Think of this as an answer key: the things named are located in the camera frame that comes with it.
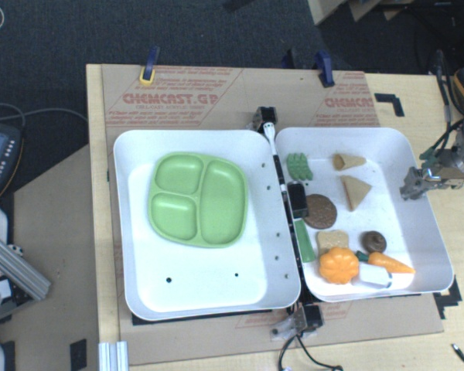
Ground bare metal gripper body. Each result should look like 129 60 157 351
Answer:
421 145 464 190

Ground white plastic tray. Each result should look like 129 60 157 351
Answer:
112 129 302 322
273 127 455 303

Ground tan triangular bread slice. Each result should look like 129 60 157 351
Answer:
339 174 374 213

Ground brown doughnut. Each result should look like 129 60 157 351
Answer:
361 230 388 255

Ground tan cone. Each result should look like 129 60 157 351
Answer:
332 152 368 172

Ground orange carrot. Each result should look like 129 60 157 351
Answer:
355 250 416 275

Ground brown round biscuit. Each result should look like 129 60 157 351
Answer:
302 193 339 230

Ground tan square bread slice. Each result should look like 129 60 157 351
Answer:
316 230 350 257

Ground small white bottle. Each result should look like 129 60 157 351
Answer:
351 262 394 289

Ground orange pumpkin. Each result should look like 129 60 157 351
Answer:
318 246 361 285

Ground small black carton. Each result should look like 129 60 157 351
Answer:
286 182 309 220

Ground green grapes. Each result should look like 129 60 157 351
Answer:
285 151 315 182

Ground green rectangular bar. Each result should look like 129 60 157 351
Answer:
293 218 317 264

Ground thin black and white rod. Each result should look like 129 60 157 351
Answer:
263 122 307 308

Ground green divided plate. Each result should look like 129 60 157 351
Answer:
148 151 250 250

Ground brown cardboard board red print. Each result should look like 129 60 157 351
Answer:
100 64 445 366

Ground black block with thin wires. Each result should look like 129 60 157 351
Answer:
250 105 278 131
269 303 326 342

